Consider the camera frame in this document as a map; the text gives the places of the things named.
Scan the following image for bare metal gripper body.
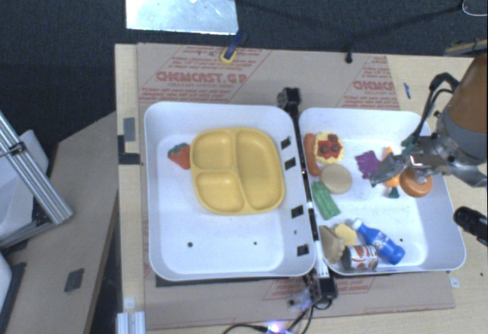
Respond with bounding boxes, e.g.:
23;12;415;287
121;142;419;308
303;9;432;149
409;135;488;188

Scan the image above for purple grapes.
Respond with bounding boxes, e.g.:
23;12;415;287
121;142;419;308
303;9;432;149
355;149;383;180

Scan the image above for white plastic tray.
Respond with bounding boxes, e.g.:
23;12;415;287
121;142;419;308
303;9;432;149
143;101;318;282
298;107;467;278

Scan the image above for beige round biscuit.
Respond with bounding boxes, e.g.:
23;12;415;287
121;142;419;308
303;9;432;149
319;163;354;195

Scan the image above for yellow pizza slice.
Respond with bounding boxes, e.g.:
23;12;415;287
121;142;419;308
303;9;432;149
313;132;345;166

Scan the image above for green ridged toy vegetable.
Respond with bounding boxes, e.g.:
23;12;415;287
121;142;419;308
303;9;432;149
310;181;342;221

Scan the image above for blue bottle white cap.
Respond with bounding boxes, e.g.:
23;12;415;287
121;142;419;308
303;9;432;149
351;218;406;266

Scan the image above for yellow wavy biscuit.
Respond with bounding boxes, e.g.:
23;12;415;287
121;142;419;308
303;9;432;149
334;222;359;246

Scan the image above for orange sausage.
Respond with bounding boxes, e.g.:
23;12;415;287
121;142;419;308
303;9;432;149
303;133;323;178

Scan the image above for thin black and white rod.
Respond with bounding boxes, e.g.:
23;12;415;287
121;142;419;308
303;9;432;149
288;103;326;281

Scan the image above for red and white can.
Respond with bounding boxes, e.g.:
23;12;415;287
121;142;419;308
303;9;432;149
339;244;380;272

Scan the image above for yellow divided plate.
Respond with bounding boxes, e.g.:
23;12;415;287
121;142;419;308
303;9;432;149
188;127;287;217

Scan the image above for brown cardboard board red print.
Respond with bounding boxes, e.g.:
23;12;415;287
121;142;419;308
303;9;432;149
135;43;457;330

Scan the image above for red strawberry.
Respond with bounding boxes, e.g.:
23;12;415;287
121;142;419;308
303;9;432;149
167;142;192;171

